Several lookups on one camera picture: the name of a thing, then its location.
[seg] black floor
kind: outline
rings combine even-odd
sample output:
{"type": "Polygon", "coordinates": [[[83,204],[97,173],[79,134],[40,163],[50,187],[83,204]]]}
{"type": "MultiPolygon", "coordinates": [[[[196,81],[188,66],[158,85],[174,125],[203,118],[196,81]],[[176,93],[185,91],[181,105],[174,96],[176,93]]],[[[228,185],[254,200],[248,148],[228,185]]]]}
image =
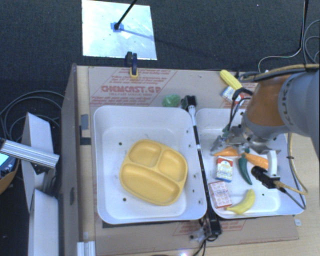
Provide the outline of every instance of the black floor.
{"type": "MultiPolygon", "coordinates": [[[[257,71],[263,57],[292,55],[300,46],[303,0],[139,0],[137,4],[150,5],[158,58],[139,61],[142,68],[257,71]]],[[[309,1],[306,25],[319,18],[320,1],[309,1]]],[[[319,36],[319,23],[308,36],[319,36]]],[[[319,51],[319,40],[311,39],[308,49],[312,55],[319,51]]],[[[267,59],[261,68],[303,62],[300,53],[294,58],[267,59]]],[[[80,0],[0,1],[0,111],[35,90],[64,94],[72,63],[124,64],[123,59],[82,56],[80,0]]],[[[12,110],[8,127],[25,111],[59,116],[55,107],[33,100],[12,110]]],[[[22,127],[23,122],[16,125],[15,139],[22,127]]],[[[29,216],[21,177],[19,172],[13,186],[0,195],[1,256],[28,252],[29,216]]]]}

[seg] green chili pepper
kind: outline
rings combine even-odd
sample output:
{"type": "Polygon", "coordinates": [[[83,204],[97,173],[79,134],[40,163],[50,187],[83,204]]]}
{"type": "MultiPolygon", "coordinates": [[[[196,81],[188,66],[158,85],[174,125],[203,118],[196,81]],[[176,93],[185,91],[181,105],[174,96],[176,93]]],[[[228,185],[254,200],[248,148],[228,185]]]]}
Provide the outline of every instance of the green chili pepper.
{"type": "Polygon", "coordinates": [[[239,164],[239,169],[240,169],[240,173],[242,178],[250,185],[252,185],[252,181],[250,179],[248,170],[247,170],[247,162],[248,160],[244,157],[244,154],[242,155],[241,158],[239,158],[238,160],[238,164],[239,164]]]}

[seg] yellow divided plate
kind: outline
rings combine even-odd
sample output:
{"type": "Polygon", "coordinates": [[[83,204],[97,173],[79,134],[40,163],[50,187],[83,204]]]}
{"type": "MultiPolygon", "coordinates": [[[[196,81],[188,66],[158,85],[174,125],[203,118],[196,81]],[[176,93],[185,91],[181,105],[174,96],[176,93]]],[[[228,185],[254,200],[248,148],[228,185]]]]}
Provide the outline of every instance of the yellow divided plate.
{"type": "Polygon", "coordinates": [[[130,148],[120,169],[120,182],[147,202],[168,206],[180,196],[188,174],[185,158],[159,142],[142,139],[130,148]]]}

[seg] white tray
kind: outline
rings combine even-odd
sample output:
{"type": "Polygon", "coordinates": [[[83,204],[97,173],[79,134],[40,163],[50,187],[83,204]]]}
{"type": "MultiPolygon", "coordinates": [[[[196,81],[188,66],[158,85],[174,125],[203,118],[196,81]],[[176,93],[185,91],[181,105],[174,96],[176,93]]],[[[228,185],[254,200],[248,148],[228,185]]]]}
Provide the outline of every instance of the white tray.
{"type": "MultiPolygon", "coordinates": [[[[238,111],[232,125],[237,126],[241,123],[241,111],[238,111]]],[[[199,140],[202,149],[202,158],[204,169],[206,172],[207,182],[217,182],[214,179],[215,162],[216,158],[210,155],[210,148],[218,135],[222,135],[222,129],[229,122],[230,110],[229,109],[213,109],[203,108],[196,114],[196,122],[199,133],[199,140]]],[[[278,161],[278,175],[283,183],[296,187],[295,180],[292,176],[289,162],[287,159],[287,140],[284,134],[279,135],[275,141],[271,141],[268,146],[271,149],[280,149],[281,152],[277,155],[278,161]]],[[[225,210],[224,208],[215,208],[213,200],[211,204],[213,210],[224,219],[237,219],[237,218],[255,218],[276,215],[296,215],[303,212],[303,210],[286,194],[277,189],[267,189],[258,181],[252,174],[252,164],[248,163],[247,169],[252,181],[249,185],[241,177],[238,169],[238,158],[230,157],[234,160],[232,182],[227,183],[227,188],[233,204],[239,203],[248,189],[253,189],[255,192],[255,203],[253,207],[244,214],[235,214],[232,211],[225,210]]],[[[301,203],[301,198],[296,192],[289,193],[301,203]]]]}
{"type": "Polygon", "coordinates": [[[180,108],[102,106],[93,116],[92,156],[96,164],[97,210],[110,224],[200,219],[207,203],[193,124],[180,108]],[[180,152],[188,175],[179,199],[158,206],[135,197],[120,183],[120,167],[130,147],[150,139],[180,152]]]}

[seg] banana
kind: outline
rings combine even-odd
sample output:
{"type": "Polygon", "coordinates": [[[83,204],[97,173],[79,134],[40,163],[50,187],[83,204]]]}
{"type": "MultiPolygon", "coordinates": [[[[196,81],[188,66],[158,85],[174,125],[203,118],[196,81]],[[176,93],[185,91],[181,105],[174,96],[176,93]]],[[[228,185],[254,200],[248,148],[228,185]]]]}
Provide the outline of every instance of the banana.
{"type": "Polygon", "coordinates": [[[232,211],[236,214],[243,214],[248,211],[255,203],[256,194],[253,189],[249,189],[245,195],[245,198],[235,206],[227,207],[226,210],[232,211]]]}

